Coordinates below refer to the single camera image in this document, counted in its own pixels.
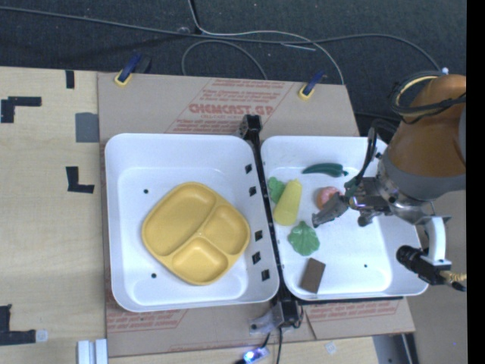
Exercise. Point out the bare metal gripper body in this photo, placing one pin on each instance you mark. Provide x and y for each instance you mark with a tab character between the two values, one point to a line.
382	201

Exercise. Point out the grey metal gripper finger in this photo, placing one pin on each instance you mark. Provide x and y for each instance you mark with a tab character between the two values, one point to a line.
366	218
327	211

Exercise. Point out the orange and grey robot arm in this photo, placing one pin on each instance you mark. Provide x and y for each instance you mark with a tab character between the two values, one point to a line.
428	135

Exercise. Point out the pink doughnut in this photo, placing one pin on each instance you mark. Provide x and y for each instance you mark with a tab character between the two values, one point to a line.
325	196

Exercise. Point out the green lettuce leaf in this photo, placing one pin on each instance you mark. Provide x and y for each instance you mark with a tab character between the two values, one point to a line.
304	239

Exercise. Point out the yellow squeeze bottle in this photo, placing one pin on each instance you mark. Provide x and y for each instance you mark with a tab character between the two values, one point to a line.
288	205

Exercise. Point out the green chili pepper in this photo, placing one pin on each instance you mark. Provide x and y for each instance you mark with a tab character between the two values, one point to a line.
322	168

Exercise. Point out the white plastic tray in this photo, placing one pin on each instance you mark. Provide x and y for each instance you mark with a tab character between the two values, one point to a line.
352	264
129	248

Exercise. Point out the green broccoli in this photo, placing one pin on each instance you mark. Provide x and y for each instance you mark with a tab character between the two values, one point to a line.
275	190

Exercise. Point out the brown biscuit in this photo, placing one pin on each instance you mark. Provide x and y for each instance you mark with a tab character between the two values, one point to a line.
313	275

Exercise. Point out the yellow divided plate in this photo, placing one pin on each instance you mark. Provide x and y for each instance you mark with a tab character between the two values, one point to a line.
182	218

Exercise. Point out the brown cardboard board red print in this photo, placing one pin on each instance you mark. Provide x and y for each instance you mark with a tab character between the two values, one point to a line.
151	104

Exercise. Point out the black cylinder on white bracket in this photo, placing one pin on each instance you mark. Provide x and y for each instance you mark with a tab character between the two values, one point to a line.
420	263

